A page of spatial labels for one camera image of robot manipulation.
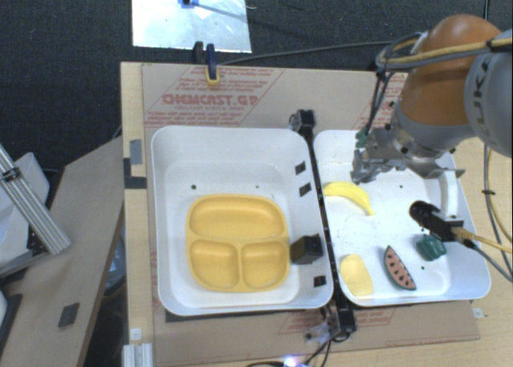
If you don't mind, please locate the watermelon slice toy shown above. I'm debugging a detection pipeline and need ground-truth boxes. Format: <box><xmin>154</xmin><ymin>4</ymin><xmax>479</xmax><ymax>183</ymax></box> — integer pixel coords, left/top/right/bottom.
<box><xmin>382</xmin><ymin>244</ymin><xmax>418</xmax><ymax>292</ymax></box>

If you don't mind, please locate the green bell pepper toy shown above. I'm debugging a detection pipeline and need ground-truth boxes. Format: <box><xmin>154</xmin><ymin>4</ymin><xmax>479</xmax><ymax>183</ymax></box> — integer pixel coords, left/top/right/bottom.
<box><xmin>414</xmin><ymin>234</ymin><xmax>447</xmax><ymax>262</ymax></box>

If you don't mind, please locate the black cylinder on white bracket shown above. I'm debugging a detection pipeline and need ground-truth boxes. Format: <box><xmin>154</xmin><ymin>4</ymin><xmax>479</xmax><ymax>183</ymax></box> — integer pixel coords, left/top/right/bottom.
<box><xmin>408</xmin><ymin>168</ymin><xmax>467</xmax><ymax>243</ymax></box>

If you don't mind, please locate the pale yellow oval toy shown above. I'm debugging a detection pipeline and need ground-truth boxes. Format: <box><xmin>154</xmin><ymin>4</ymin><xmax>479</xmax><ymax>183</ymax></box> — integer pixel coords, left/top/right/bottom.
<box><xmin>339</xmin><ymin>252</ymin><xmax>375</xmax><ymax>298</ymax></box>

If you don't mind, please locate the yellow divided plate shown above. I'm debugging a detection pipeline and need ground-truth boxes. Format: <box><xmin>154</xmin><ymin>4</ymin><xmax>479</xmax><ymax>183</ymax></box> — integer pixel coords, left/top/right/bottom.
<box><xmin>184</xmin><ymin>193</ymin><xmax>292</xmax><ymax>294</ymax></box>

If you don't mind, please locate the white plastic tray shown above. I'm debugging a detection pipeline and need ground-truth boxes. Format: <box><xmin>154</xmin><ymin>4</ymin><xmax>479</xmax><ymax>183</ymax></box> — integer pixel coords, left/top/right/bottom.
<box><xmin>313</xmin><ymin>129</ymin><xmax>493</xmax><ymax>309</ymax></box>
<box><xmin>150</xmin><ymin>124</ymin><xmax>335</xmax><ymax>317</ymax></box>

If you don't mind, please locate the brown cardboard board red print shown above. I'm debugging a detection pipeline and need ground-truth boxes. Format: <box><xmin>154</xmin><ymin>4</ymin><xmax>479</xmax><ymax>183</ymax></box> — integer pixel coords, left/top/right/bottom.
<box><xmin>141</xmin><ymin>63</ymin><xmax>482</xmax><ymax>367</ymax></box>

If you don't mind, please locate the yellow banana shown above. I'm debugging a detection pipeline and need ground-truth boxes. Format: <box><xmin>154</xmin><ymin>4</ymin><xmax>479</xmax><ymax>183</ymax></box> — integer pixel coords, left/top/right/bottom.
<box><xmin>322</xmin><ymin>180</ymin><xmax>377</xmax><ymax>217</ymax></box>

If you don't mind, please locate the black box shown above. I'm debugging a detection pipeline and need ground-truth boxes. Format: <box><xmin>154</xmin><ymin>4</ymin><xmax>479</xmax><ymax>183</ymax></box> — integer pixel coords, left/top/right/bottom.
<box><xmin>289</xmin><ymin>234</ymin><xmax>324</xmax><ymax>266</ymax></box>

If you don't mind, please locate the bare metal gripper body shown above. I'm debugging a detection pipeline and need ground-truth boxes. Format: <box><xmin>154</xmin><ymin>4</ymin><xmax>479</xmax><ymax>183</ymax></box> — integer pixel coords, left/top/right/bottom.
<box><xmin>362</xmin><ymin>126</ymin><xmax>453</xmax><ymax>179</ymax></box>

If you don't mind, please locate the black block with thin wires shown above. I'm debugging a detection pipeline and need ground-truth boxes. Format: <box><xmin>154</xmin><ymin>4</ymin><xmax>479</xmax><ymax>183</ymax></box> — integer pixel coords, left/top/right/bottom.
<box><xmin>333</xmin><ymin>303</ymin><xmax>357</xmax><ymax>334</ymax></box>
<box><xmin>291</xmin><ymin>108</ymin><xmax>318</xmax><ymax>135</ymax></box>

